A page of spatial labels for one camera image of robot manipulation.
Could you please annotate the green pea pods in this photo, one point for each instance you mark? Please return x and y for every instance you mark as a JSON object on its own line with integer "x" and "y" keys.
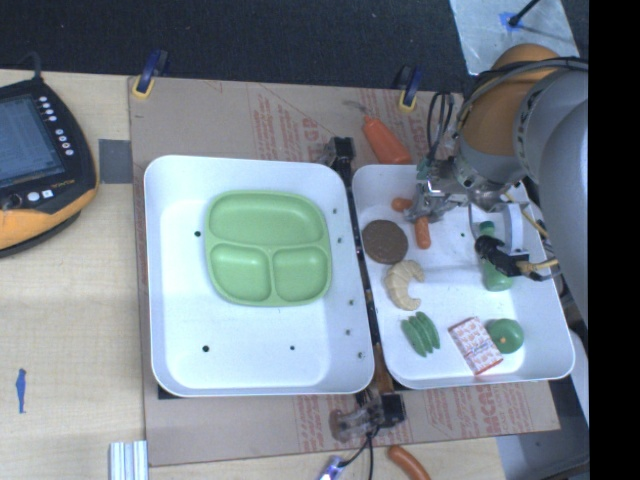
{"x": 421, "y": 334}

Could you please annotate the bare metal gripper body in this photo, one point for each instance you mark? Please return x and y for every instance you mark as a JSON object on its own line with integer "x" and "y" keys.
{"x": 475, "y": 188}

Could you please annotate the green divided plate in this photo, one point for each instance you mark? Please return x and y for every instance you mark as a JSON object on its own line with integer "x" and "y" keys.
{"x": 267, "y": 248}

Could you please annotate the green round fruit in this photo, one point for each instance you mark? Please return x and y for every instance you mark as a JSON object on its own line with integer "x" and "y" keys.
{"x": 506, "y": 335}

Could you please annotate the orange and white carton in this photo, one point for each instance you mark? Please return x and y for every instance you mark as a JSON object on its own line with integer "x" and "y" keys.
{"x": 475, "y": 345}

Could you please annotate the orange sausage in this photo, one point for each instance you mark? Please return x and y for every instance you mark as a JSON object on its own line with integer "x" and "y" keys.
{"x": 409, "y": 462}
{"x": 423, "y": 233}

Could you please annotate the brown round biscuit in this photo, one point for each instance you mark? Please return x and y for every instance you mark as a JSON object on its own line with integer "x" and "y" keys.
{"x": 384, "y": 241}

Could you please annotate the brown cardboard board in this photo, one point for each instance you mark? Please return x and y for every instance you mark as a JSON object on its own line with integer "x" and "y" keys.
{"x": 210, "y": 118}

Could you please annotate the green bottle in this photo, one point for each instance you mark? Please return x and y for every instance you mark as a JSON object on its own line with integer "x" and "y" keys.
{"x": 496, "y": 278}

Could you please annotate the cream croissant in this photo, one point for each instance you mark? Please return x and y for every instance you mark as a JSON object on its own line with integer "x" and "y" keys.
{"x": 402, "y": 283}

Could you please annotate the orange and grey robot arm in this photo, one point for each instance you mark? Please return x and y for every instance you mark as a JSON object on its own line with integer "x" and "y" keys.
{"x": 550, "y": 133}

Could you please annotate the orange bottle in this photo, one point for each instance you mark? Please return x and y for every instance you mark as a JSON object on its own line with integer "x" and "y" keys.
{"x": 386, "y": 140}

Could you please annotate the white plastic tray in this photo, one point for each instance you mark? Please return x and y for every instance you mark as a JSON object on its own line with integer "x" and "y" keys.
{"x": 460, "y": 293}
{"x": 250, "y": 348}

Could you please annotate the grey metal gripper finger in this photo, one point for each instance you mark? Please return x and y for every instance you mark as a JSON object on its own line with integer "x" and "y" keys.
{"x": 425, "y": 188}
{"x": 417, "y": 210}

